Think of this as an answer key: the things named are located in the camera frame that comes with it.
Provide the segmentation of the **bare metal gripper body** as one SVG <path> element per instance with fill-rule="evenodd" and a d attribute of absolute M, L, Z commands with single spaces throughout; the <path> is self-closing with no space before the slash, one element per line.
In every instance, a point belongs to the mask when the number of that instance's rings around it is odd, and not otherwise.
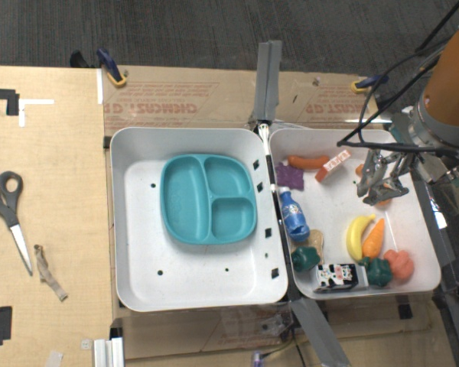
<path fill-rule="evenodd" d="M 429 144 L 428 130 L 415 109 L 403 109 L 394 114 L 389 132 L 401 144 L 419 147 Z"/>

